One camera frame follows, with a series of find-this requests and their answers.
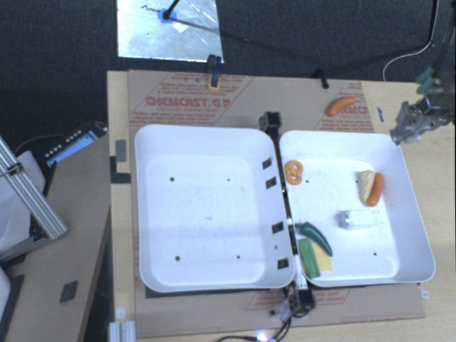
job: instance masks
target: white cable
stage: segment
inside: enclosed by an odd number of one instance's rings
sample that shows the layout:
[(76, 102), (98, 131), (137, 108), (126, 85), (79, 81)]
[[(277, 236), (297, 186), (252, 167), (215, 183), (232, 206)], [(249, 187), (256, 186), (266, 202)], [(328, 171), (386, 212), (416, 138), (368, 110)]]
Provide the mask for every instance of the white cable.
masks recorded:
[(418, 52), (414, 52), (414, 53), (408, 53), (408, 54), (404, 54), (402, 56), (399, 56), (399, 57), (396, 57), (396, 58), (393, 58), (391, 61), (389, 61), (385, 67), (383, 67), (383, 81), (386, 81), (386, 77), (385, 77), (385, 72), (386, 72), (386, 69), (388, 68), (388, 66), (390, 64), (392, 64), (394, 61), (397, 61), (397, 60), (400, 60), (401, 58), (405, 58), (405, 57), (410, 57), (410, 56), (416, 56), (418, 54), (421, 54), (423, 53), (424, 51), (426, 51), (429, 46), (432, 45), (432, 41), (429, 41), (424, 47), (422, 47)]

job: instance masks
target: silver sheet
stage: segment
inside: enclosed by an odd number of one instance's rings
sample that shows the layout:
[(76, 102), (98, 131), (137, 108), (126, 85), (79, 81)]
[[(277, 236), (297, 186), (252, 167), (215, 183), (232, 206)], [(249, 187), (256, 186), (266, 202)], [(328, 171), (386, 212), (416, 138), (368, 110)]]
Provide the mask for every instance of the silver sheet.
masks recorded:
[(117, 0), (118, 55), (205, 62), (222, 55), (215, 0), (181, 0), (177, 20), (163, 23), (157, 11), (174, 0)]

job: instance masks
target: cardboard sheet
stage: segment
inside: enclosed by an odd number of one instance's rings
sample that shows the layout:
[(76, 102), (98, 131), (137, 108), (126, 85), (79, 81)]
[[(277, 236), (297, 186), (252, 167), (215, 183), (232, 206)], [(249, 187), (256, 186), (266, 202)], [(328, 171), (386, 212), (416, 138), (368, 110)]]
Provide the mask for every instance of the cardboard sheet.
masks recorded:
[[(207, 88), (202, 73), (131, 71), (128, 74), (130, 158), (133, 191), (135, 305), (138, 338), (276, 328), (269, 310), (284, 300), (282, 290), (155, 294), (145, 288), (138, 271), (138, 210), (135, 192), (134, 138), (151, 123), (255, 128), (266, 111), (281, 113), (287, 130), (373, 132), (361, 83), (319, 80), (222, 76), (218, 92)], [(329, 104), (354, 96), (355, 105), (335, 117), (324, 115)], [(415, 284), (321, 289), (316, 308), (293, 326), (385, 321), (425, 316)]]

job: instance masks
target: yellow clamp part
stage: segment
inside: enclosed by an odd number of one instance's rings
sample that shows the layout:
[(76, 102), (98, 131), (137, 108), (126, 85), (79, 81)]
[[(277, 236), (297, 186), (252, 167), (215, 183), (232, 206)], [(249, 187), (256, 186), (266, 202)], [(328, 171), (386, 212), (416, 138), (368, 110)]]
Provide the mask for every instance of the yellow clamp part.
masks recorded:
[(212, 75), (209, 76), (209, 82), (207, 83), (207, 87), (209, 88), (209, 91), (212, 91), (213, 93), (215, 93), (216, 91), (218, 91), (220, 89), (220, 82), (222, 80), (220, 79), (220, 76), (219, 76), (219, 80), (217, 81), (217, 86), (212, 86), (211, 85), (211, 82), (212, 82)]

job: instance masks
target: white tray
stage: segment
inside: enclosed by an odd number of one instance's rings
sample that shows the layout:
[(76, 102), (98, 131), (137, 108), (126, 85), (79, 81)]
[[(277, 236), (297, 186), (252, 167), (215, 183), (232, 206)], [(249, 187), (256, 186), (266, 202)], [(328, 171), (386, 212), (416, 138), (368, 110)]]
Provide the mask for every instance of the white tray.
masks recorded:
[[(311, 282), (317, 286), (351, 286), (419, 282), (435, 271), (403, 154), (387, 135), (290, 131), (280, 140), (284, 164), (299, 160), (300, 185), (287, 185), (294, 223), (310, 222), (333, 250), (331, 272)], [(383, 192), (375, 207), (360, 201), (358, 173), (383, 175)], [(340, 227), (344, 211), (370, 210), (368, 229)]]
[[(140, 273), (148, 287), (171, 292), (289, 284), (293, 254), (266, 134), (149, 125), (135, 146)], [(269, 180), (276, 184), (266, 188)]]

